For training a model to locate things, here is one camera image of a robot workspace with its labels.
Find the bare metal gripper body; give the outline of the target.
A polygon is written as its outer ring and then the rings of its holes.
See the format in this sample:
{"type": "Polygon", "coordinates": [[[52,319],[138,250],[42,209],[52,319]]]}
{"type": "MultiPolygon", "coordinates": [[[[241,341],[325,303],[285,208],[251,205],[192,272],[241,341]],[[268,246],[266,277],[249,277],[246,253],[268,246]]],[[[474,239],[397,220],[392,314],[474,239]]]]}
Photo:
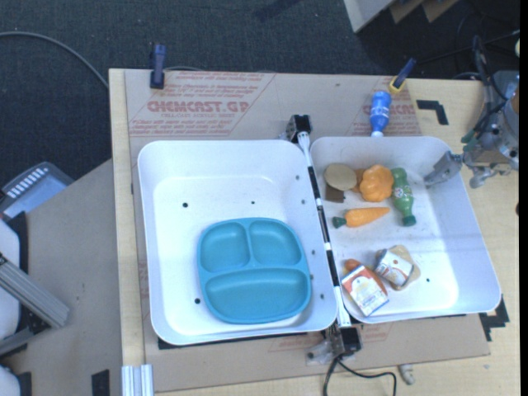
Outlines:
{"type": "Polygon", "coordinates": [[[515,111],[483,115],[464,145],[464,163],[471,167],[519,167],[519,117],[515,111]]]}

